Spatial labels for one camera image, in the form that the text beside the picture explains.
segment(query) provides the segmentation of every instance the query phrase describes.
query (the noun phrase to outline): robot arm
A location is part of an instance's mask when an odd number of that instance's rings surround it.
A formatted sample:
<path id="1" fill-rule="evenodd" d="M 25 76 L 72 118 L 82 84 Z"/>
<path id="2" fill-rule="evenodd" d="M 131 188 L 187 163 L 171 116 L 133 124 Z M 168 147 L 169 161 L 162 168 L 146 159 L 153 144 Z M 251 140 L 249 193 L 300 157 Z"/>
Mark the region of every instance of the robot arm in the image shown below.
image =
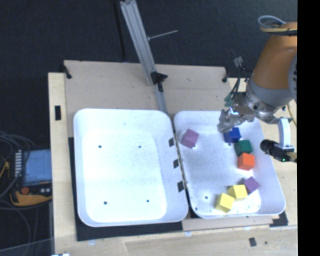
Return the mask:
<path id="1" fill-rule="evenodd" d="M 227 110 L 221 110 L 219 132 L 225 133 L 243 122 L 252 122 L 258 118 L 267 124 L 278 124 L 280 143 L 261 143 L 261 149 L 280 161 L 293 161 L 294 148 L 290 142 L 290 130 L 287 129 L 292 118 L 277 118 L 274 113 L 286 106 L 291 100 L 297 102 L 297 22 L 285 23 L 276 19 L 274 24 L 263 25 L 261 30 L 271 34 L 265 44 L 258 62 L 246 84 L 245 92 L 233 88 L 225 101 Z"/>

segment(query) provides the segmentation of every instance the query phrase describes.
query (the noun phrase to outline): wooden table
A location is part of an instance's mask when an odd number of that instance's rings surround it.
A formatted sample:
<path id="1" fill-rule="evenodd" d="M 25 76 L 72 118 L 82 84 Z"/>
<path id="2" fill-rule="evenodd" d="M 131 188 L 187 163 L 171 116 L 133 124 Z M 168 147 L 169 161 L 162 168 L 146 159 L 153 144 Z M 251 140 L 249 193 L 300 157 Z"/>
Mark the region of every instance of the wooden table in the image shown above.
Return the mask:
<path id="1" fill-rule="evenodd" d="M 73 115 L 82 108 L 158 109 L 154 87 L 139 63 L 65 61 L 72 75 L 49 73 L 50 143 L 52 154 L 55 253 L 71 256 L 108 255 L 298 255 L 297 164 L 273 160 L 285 200 L 288 225 L 270 227 L 279 216 L 250 216 L 182 221 L 183 231 L 77 241 L 68 138 Z M 164 97 L 172 118 L 183 110 L 220 111 L 235 83 L 222 82 L 223 67 L 156 65 L 168 75 Z M 245 83 L 241 81 L 240 90 Z M 291 144 L 297 150 L 296 104 L 279 117 L 294 116 Z M 276 125 L 261 122 L 265 138 L 279 141 Z"/>

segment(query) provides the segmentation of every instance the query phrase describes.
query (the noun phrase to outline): white tray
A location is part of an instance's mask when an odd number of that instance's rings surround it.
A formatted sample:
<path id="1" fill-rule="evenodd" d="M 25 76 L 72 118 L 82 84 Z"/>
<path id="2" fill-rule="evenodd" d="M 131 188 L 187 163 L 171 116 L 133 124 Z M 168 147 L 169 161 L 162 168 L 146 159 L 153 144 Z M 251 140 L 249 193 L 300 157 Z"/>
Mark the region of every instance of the white tray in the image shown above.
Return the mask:
<path id="1" fill-rule="evenodd" d="M 201 218 L 238 217 L 252 215 L 277 215 L 284 211 L 286 202 L 272 159 L 260 149 L 264 139 L 259 121 L 245 122 L 239 126 L 241 140 L 250 140 L 255 156 L 255 167 L 237 168 L 233 143 L 226 143 L 218 131 L 220 111 L 182 111 L 174 117 L 175 132 L 181 141 L 187 129 L 199 133 L 195 147 L 178 143 L 182 158 L 190 205 Z M 215 209 L 217 196 L 228 193 L 230 186 L 253 176 L 260 187 L 247 198 L 235 201 L 227 214 Z"/>
<path id="2" fill-rule="evenodd" d="M 188 213 L 170 118 L 82 109 L 73 120 L 77 207 L 92 227 L 178 222 Z"/>

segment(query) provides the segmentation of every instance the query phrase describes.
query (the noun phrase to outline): blue cube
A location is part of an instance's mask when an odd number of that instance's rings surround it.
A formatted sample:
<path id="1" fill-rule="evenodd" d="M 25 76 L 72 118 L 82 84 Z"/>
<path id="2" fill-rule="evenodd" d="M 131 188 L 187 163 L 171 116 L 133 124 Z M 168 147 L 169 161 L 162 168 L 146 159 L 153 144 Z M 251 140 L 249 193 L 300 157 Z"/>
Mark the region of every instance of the blue cube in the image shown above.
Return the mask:
<path id="1" fill-rule="evenodd" d="M 236 143 L 240 140 L 241 135 L 238 127 L 233 127 L 231 131 L 223 133 L 226 143 Z"/>

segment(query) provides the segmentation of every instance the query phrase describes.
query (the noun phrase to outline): yellow cube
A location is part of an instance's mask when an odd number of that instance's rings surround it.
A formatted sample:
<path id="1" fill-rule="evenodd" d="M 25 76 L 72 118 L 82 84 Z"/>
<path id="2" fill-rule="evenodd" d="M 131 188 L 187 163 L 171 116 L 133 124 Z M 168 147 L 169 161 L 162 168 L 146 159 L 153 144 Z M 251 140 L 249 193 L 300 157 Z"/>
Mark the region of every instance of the yellow cube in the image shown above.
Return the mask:
<path id="1" fill-rule="evenodd" d="M 229 187 L 228 194 L 235 200 L 242 200 L 248 196 L 248 192 L 244 184 Z"/>
<path id="2" fill-rule="evenodd" d="M 221 193 L 215 202 L 214 208 L 227 213 L 232 209 L 232 205 L 234 204 L 234 201 L 235 199 L 232 196 L 226 193 Z"/>

